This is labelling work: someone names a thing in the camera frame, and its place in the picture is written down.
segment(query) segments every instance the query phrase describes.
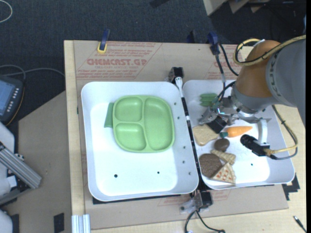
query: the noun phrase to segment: orange carrot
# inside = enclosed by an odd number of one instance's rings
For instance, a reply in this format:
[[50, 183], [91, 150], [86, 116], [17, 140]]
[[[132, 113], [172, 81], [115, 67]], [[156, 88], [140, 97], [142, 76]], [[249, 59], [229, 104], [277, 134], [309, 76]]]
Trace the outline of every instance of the orange carrot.
[[251, 130], [253, 127], [252, 126], [234, 126], [234, 127], [229, 127], [226, 129], [226, 132], [220, 132], [221, 138], [224, 137], [235, 137], [241, 134], [244, 134], [245, 132]]

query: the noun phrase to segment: blue clamp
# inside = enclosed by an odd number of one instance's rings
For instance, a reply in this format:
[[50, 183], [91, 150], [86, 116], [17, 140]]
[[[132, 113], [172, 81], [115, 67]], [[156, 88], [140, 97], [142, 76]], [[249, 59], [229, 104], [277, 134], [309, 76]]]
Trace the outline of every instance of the blue clamp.
[[215, 32], [211, 31], [207, 35], [207, 43], [210, 43], [210, 49], [214, 55], [217, 55], [220, 53], [219, 48], [218, 48], [218, 36]]
[[102, 37], [102, 41], [98, 44], [97, 52], [103, 54], [107, 50], [107, 40], [110, 35], [110, 29], [105, 29]]

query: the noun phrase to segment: green plate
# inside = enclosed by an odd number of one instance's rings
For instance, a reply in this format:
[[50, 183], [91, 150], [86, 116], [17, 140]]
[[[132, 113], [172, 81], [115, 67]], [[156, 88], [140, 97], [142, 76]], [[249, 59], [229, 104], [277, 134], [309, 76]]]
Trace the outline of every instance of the green plate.
[[163, 99], [124, 96], [109, 107], [108, 110], [112, 108], [114, 137], [122, 149], [140, 153], [162, 152], [174, 143], [172, 111]]

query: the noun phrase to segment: green plate handle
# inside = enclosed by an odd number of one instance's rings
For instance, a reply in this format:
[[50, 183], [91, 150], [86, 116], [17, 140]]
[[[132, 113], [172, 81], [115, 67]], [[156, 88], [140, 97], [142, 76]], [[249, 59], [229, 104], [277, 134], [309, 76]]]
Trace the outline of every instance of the green plate handle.
[[106, 120], [104, 123], [104, 128], [112, 128], [113, 105], [114, 105], [114, 103], [109, 103], [109, 105], [108, 105]]

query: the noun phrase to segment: wire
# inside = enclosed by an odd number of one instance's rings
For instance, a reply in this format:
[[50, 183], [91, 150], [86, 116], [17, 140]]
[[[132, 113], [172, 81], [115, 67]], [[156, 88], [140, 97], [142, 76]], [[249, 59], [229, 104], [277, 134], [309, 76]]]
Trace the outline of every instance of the wire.
[[[293, 139], [295, 145], [292, 146], [292, 147], [289, 147], [289, 148], [284, 148], [284, 149], [280, 149], [280, 150], [271, 150], [271, 149], [264, 149], [264, 151], [267, 153], [267, 156], [270, 156], [272, 159], [275, 159], [275, 160], [286, 160], [286, 159], [289, 159], [289, 158], [292, 158], [294, 157], [297, 153], [298, 153], [298, 140], [297, 140], [297, 137], [296, 135], [294, 134], [294, 132], [291, 130], [291, 128], [285, 123], [285, 120], [283, 120], [283, 118], [281, 117], [281, 115], [279, 114], [279, 112], [277, 111], [275, 105], [272, 105], [272, 108], [276, 114], [276, 116], [278, 117], [278, 119], [281, 121], [281, 124], [285, 127], [285, 129], [287, 130], [287, 132], [289, 133], [289, 135], [291, 136], [291, 138]], [[272, 154], [275, 154], [275, 153], [279, 153], [279, 152], [285, 152], [285, 151], [288, 151], [288, 150], [292, 150], [292, 149], [295, 149], [295, 153], [290, 155], [290, 156], [287, 156], [287, 157], [276, 157], [276, 156], [271, 156]]]
[[229, 63], [229, 60], [228, 60], [228, 57], [227, 57], [227, 54], [226, 54], [226, 52], [225, 52], [224, 47], [222, 46], [221, 43], [219, 43], [219, 46], [221, 47], [221, 49], [222, 49], [222, 51], [223, 51], [223, 54], [224, 54], [224, 56], [225, 56], [225, 61], [226, 61], [227, 65], [228, 65], [228, 68], [230, 69], [230, 71], [231, 71], [235, 76], [238, 76], [238, 73], [236, 73], [236, 72], [232, 69], [232, 67], [231, 67], [231, 65], [230, 65], [230, 63]]
[[13, 9], [12, 9], [12, 6], [8, 3], [8, 2], [6, 2], [6, 1], [4, 1], [4, 0], [0, 0], [0, 2], [3, 2], [3, 3], [5, 3], [6, 5], [8, 5], [9, 6], [9, 8], [10, 8], [10, 15], [7, 17], [7, 18], [5, 18], [5, 19], [3, 19], [3, 20], [1, 20], [0, 21], [0, 23], [2, 23], [2, 22], [5, 22], [5, 21], [7, 21], [8, 19], [10, 19], [10, 17], [12, 16], [12, 14], [13, 14]]
[[235, 81], [231, 82], [230, 84], [228, 84], [219, 94], [218, 94], [218, 101], [221, 101], [222, 98], [224, 97], [225, 91], [229, 88], [232, 87], [235, 84]]
[[287, 40], [287, 41], [285, 41], [285, 42], [275, 46], [274, 48], [272, 48], [271, 50], [269, 50], [268, 52], [266, 52], [265, 54], [263, 54], [262, 56], [259, 56], [258, 58], [254, 59], [254, 60], [241, 62], [241, 61], [238, 60], [238, 53], [243, 48], [243, 46], [245, 46], [246, 44], [251, 43], [251, 42], [259, 42], [260, 41], [260, 40], [255, 39], [255, 38], [248, 39], [248, 40], [243, 41], [242, 43], [237, 45], [237, 47], [236, 47], [236, 49], [235, 49], [235, 51], [233, 53], [233, 61], [235, 63], [241, 65], [241, 66], [251, 66], [251, 65], [257, 64], [257, 63], [267, 59], [272, 54], [280, 51], [285, 46], [287, 46], [287, 45], [289, 45], [289, 44], [291, 44], [293, 42], [296, 42], [296, 41], [299, 41], [299, 40], [303, 40], [303, 39], [306, 39], [306, 35], [301, 35], [301, 36], [295, 37], [293, 39]]
[[58, 74], [61, 74], [63, 77], [65, 76], [64, 73], [62, 73], [61, 71], [58, 71], [56, 69], [53, 69], [53, 68], [42, 67], [42, 68], [35, 68], [35, 69], [30, 69], [30, 70], [25, 71], [21, 67], [16, 66], [16, 65], [2, 65], [2, 66], [0, 66], [0, 68], [4, 68], [4, 67], [15, 67], [21, 71], [21, 72], [15, 72], [15, 73], [10, 73], [10, 74], [3, 74], [4, 76], [15, 76], [15, 75], [23, 74], [24, 80], [26, 79], [26, 73], [34, 72], [34, 71], [42, 71], [42, 70], [54, 71], [54, 72], [57, 72]]
[[224, 70], [223, 70], [222, 64], [220, 63], [220, 60], [219, 60], [219, 55], [216, 54], [216, 55], [215, 55], [215, 58], [216, 58], [216, 62], [217, 62], [217, 64], [218, 64], [218, 68], [219, 68], [220, 73], [221, 73], [221, 76], [222, 76], [223, 89], [225, 89], [225, 74], [224, 74]]
[[[5, 67], [15, 67], [15, 68], [21, 70], [21, 72], [20, 72], [20, 73], [17, 73], [17, 74], [23, 74], [24, 81], [26, 80], [26, 72], [24, 71], [23, 68], [21, 68], [21, 67], [19, 67], [19, 66], [16, 66], [16, 65], [11, 65], [11, 64], [0, 66], [0, 68], [5, 68]], [[15, 75], [15, 74], [3, 74], [3, 75], [4, 75], [4, 76], [11, 76], [11, 75]]]
[[199, 214], [199, 211], [196, 211], [198, 217], [200, 218], [201, 222], [205, 225], [205, 227], [207, 227], [208, 229], [212, 230], [212, 231], [216, 231], [218, 233], [225, 233], [225, 230], [217, 230], [217, 229], [214, 229], [214, 228], [211, 228], [209, 227], [204, 221], [203, 219], [201, 218], [200, 214]]
[[192, 218], [192, 216], [194, 215], [194, 213], [197, 213], [197, 215], [198, 215], [199, 219], [201, 220], [201, 222], [202, 222], [202, 223], [204, 224], [204, 226], [207, 227], [208, 229], [210, 229], [210, 230], [212, 230], [212, 231], [215, 231], [215, 232], [217, 232], [217, 233], [225, 233], [225, 230], [217, 230], [217, 229], [214, 229], [214, 228], [209, 227], [209, 226], [203, 221], [203, 219], [201, 218], [201, 216], [200, 216], [200, 214], [199, 214], [199, 211], [200, 211], [200, 209], [198, 209], [198, 210], [196, 210], [196, 211], [193, 211], [193, 212], [191, 212], [191, 213], [189, 214], [189, 216], [187, 217], [186, 222], [185, 222], [185, 228], [184, 228], [185, 233], [188, 233], [187, 225], [188, 225], [190, 219]]

